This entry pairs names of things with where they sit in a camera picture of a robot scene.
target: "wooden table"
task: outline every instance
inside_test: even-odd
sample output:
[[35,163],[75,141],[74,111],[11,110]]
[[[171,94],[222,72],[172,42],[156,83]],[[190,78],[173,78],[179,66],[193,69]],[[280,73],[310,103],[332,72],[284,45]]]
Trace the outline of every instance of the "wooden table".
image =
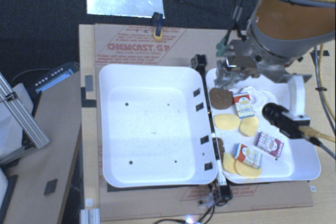
[[[18,178],[5,224],[61,223],[80,145],[80,109],[79,72],[42,93],[35,120],[51,142],[6,170]],[[54,179],[55,192],[44,195]]]
[[[85,77],[93,75],[95,84],[95,32],[93,25],[80,26],[80,65],[81,65],[81,86],[85,86]],[[324,86],[328,88],[327,97],[335,111],[335,43],[325,45],[325,50],[330,53],[329,57],[323,58],[322,70]],[[301,63],[294,63],[290,72],[310,73],[313,77],[306,83],[306,114],[311,117],[311,126],[322,133],[332,135],[328,121],[323,112],[318,92],[315,90],[316,80],[314,66],[308,54]],[[86,93],[87,99],[96,99],[95,90]],[[83,164],[84,164],[84,196],[90,198],[92,204],[87,204],[87,209],[99,208],[99,179],[98,179],[98,152],[97,152],[97,111],[95,108],[82,109],[82,131],[83,131]],[[323,140],[323,143],[335,152],[335,144]],[[288,208],[277,210],[259,210],[247,212],[231,212],[215,214],[211,224],[220,223],[334,223],[336,219],[336,174],[335,161],[322,149],[317,148],[321,163],[321,174],[310,182],[315,186],[316,192],[312,193],[313,207]],[[153,223],[156,219],[118,220],[103,222],[104,224],[147,224]]]

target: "yellow clip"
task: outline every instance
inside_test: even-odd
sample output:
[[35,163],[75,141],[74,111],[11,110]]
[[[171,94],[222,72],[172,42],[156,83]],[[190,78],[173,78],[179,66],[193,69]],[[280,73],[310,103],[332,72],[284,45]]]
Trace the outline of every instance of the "yellow clip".
[[157,36],[155,33],[156,33],[156,27],[154,27],[153,37],[155,40],[160,40],[162,38],[162,33],[163,33],[162,28],[161,28],[161,32],[159,36]]

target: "white bracket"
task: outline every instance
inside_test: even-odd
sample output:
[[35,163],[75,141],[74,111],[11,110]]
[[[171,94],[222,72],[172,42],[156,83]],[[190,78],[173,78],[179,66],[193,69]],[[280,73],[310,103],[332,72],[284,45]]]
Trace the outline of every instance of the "white bracket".
[[283,112],[292,120],[309,120],[304,113],[306,106],[306,92],[304,80],[301,75],[291,75],[288,82],[289,94],[290,94],[290,108],[289,112]]

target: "cheese slice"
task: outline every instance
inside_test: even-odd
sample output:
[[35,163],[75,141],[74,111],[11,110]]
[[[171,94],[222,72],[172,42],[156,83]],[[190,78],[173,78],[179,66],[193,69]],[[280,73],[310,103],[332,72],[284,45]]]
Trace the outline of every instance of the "cheese slice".
[[214,116],[215,126],[221,130],[232,131],[239,127],[239,117],[235,114],[218,114]]
[[255,169],[240,161],[236,161],[236,170],[239,175],[248,178],[257,178],[261,175],[261,167]]
[[242,119],[242,121],[240,122],[239,130],[247,136],[254,136],[257,133],[258,127],[258,117],[252,116]]
[[232,174],[238,174],[236,170],[236,159],[232,154],[224,152],[223,156],[223,168]]

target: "small box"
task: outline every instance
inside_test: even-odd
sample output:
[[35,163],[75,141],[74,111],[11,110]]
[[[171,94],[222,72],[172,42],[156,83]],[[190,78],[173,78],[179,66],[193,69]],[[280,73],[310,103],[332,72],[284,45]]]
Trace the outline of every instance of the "small box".
[[278,158],[281,155],[283,142],[267,133],[261,132],[256,146],[275,158]]
[[254,110],[248,93],[235,94],[233,100],[240,119],[254,116]]
[[237,145],[235,159],[258,169],[261,163],[261,153],[239,143]]

